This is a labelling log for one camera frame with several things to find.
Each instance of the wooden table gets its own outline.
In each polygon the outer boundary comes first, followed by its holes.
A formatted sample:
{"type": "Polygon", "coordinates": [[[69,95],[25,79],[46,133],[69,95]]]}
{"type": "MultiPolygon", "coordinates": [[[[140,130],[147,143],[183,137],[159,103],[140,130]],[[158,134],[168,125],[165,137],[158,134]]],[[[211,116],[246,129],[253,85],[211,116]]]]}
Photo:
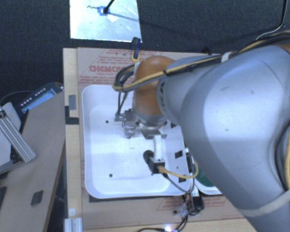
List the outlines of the wooden table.
{"type": "Polygon", "coordinates": [[[7,187],[0,210],[0,232],[45,232],[64,159],[64,93],[30,110],[23,137],[37,154],[0,180],[7,187]],[[43,191],[40,203],[33,194],[43,191]]]}
{"type": "MultiPolygon", "coordinates": [[[[75,96],[76,107],[70,110],[71,118],[78,118],[78,71],[77,51],[66,48],[63,50],[65,105],[69,106],[69,96],[75,96]]],[[[80,137],[79,125],[66,125],[66,157],[67,157],[67,192],[69,218],[82,217],[82,194],[81,194],[81,161],[80,161],[80,137]]],[[[84,230],[84,232],[136,232],[143,227],[163,228],[164,225],[154,226],[130,226],[121,228],[106,228],[84,230]]],[[[184,232],[254,232],[253,227],[246,219],[228,219],[216,221],[188,222],[184,232]]]]}

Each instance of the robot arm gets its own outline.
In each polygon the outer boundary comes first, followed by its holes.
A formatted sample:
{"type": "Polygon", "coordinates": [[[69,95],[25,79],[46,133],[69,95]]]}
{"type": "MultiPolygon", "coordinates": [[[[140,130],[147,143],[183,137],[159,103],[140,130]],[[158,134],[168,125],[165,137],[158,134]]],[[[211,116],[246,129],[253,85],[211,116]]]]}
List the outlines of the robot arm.
{"type": "Polygon", "coordinates": [[[143,90],[136,79],[134,110],[138,117],[145,115],[144,124],[155,123],[151,118],[159,116],[180,125],[200,168],[256,230],[290,231],[290,202],[264,215],[245,213],[287,189],[277,165],[290,126],[290,45],[253,48],[223,63],[219,58],[191,65],[207,58],[215,57],[141,63],[136,75],[157,65],[166,69],[159,82],[143,90]],[[178,66],[193,68],[182,71],[178,66]],[[146,100],[153,90],[157,98],[146,100]],[[151,113],[149,104],[155,107],[151,113]]]}

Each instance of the silver metal sheet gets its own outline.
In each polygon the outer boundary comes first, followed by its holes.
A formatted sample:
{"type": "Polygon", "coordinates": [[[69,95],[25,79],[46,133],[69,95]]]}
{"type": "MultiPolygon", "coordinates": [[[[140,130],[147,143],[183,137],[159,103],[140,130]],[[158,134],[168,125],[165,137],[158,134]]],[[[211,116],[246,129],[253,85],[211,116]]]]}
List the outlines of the silver metal sheet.
{"type": "Polygon", "coordinates": [[[109,14],[99,13],[109,2],[70,0],[71,38],[119,42],[141,39],[136,0],[115,0],[109,14]]]}

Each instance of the white strap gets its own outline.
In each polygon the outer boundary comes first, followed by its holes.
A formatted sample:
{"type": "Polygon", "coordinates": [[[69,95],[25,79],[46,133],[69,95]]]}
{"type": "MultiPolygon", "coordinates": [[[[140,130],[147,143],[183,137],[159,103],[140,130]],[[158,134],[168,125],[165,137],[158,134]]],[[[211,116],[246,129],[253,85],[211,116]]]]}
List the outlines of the white strap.
{"type": "Polygon", "coordinates": [[[280,207],[282,207],[287,202],[290,202],[290,189],[280,196],[278,196],[273,201],[269,202],[268,204],[258,208],[258,209],[252,209],[252,210],[242,210],[237,209],[243,216],[254,218],[254,217],[260,217],[266,214],[269,214],[280,207]]]}
{"type": "Polygon", "coordinates": [[[224,53],[221,57],[221,63],[227,61],[229,59],[230,54],[231,54],[231,52],[224,53]]]}

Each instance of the white tray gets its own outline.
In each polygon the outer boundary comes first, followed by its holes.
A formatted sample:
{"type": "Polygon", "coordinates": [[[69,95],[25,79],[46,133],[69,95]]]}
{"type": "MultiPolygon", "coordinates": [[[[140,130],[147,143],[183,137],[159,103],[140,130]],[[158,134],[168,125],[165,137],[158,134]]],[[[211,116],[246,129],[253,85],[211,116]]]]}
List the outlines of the white tray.
{"type": "MultiPolygon", "coordinates": [[[[139,137],[125,138],[121,122],[115,122],[118,93],[111,86],[91,85],[82,93],[85,185],[88,193],[99,199],[174,196],[183,192],[161,174],[151,174],[143,153],[154,151],[153,140],[139,137]]],[[[130,93],[122,112],[131,108],[130,93]]],[[[167,134],[162,140],[162,158],[166,168],[188,175],[181,129],[171,129],[170,122],[160,129],[167,134]],[[175,152],[183,151],[183,157],[175,158],[175,152]]],[[[191,181],[178,183],[178,177],[170,176],[181,188],[188,190],[191,181]]]]}

